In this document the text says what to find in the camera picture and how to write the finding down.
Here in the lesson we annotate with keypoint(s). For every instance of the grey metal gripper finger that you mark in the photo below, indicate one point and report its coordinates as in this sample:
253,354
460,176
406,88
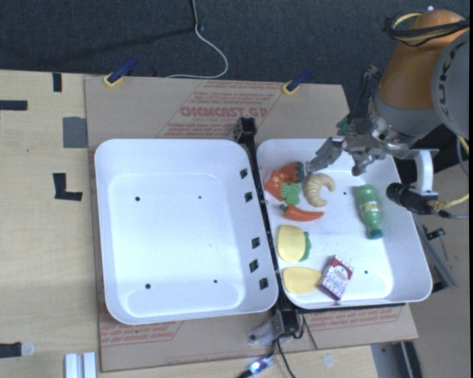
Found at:
326,154
366,164

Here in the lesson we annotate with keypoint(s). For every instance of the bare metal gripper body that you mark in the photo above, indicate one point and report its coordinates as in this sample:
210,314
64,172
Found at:
362,140

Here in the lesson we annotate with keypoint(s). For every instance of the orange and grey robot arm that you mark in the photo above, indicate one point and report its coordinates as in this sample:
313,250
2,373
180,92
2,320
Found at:
408,77

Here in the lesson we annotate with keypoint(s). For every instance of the red toy strawberry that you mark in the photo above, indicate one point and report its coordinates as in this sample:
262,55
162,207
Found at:
293,170

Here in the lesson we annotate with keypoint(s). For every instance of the beige toy croissant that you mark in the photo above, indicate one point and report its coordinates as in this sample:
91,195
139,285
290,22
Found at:
315,189

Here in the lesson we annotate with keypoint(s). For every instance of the green plastic bottle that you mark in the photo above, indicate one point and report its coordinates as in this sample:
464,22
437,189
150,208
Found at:
368,207

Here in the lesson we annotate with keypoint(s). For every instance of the green toy leafy vegetable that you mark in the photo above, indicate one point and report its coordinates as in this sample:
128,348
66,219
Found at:
291,192

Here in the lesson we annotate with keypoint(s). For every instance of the orange toy chili pepper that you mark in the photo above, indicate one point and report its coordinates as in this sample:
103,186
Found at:
301,213

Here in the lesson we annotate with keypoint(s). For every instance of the thin black rod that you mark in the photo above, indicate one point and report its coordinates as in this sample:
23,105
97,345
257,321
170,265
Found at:
265,216

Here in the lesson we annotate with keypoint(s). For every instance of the white plastic tray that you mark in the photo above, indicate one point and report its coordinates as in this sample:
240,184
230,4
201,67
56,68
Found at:
343,258
173,230

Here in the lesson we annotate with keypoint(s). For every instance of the red and white carton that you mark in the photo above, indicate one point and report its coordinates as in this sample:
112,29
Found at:
336,278

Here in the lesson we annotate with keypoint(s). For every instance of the yellow toy bread slice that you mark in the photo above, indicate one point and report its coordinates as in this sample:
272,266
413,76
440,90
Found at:
301,280

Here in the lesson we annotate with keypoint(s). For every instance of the brown cardboard board red print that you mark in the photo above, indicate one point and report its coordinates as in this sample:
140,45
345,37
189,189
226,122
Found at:
142,108

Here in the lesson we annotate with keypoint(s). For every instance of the black cylinder on white bracket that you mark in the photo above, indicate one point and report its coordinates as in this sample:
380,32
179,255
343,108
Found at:
408,196

